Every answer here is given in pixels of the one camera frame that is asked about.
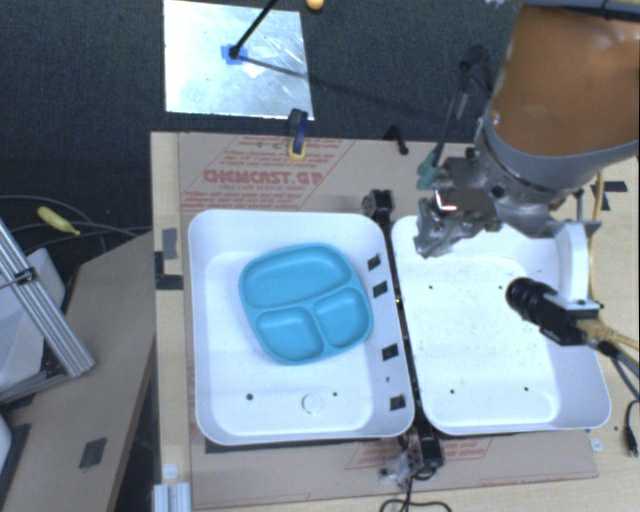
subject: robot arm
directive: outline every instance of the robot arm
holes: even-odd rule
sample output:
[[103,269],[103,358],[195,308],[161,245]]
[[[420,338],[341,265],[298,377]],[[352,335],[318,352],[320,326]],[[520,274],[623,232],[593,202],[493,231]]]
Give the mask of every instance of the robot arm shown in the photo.
[[566,4],[521,8],[474,147],[437,168],[419,205],[423,257],[502,223],[556,237],[563,223],[550,211],[638,154],[640,4],[608,11],[625,21],[585,13],[594,2]]

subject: blue divided plate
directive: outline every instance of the blue divided plate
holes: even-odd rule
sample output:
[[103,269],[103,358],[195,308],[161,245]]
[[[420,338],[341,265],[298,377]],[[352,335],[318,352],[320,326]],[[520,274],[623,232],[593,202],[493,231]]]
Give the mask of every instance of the blue divided plate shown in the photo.
[[369,299],[349,261],[326,244],[304,244],[249,262],[240,298],[262,348],[303,364],[361,343],[373,325]]

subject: metal sheet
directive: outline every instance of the metal sheet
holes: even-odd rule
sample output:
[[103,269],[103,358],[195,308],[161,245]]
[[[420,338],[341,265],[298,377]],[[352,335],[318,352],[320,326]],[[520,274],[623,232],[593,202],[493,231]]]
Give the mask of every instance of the metal sheet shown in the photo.
[[297,108],[313,118],[298,12],[272,10],[245,43],[246,57],[225,58],[260,11],[165,0],[168,112],[286,119]]

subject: black post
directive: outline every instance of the black post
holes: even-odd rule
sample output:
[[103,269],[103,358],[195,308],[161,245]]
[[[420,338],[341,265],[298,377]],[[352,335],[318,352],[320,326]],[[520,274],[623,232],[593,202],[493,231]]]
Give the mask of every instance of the black post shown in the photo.
[[258,28],[258,25],[260,25],[260,23],[265,18],[265,16],[269,14],[269,11],[273,9],[273,6],[276,5],[277,3],[278,3],[278,0],[269,0],[269,3],[267,4],[267,6],[264,9],[262,9],[262,12],[258,15],[256,20],[251,24],[249,29],[244,33],[244,35],[240,38],[240,40],[234,46],[229,48],[229,57],[231,57],[232,59],[238,58],[238,55],[240,55],[240,48],[242,48],[242,45],[247,42],[247,39],[251,37],[251,34],[253,34],[255,29]]

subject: orange ball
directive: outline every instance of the orange ball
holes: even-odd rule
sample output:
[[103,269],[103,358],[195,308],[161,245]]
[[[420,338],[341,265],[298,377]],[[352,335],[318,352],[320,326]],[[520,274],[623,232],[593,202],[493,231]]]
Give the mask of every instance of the orange ball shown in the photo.
[[307,0],[307,7],[312,11],[318,11],[322,9],[324,0]]

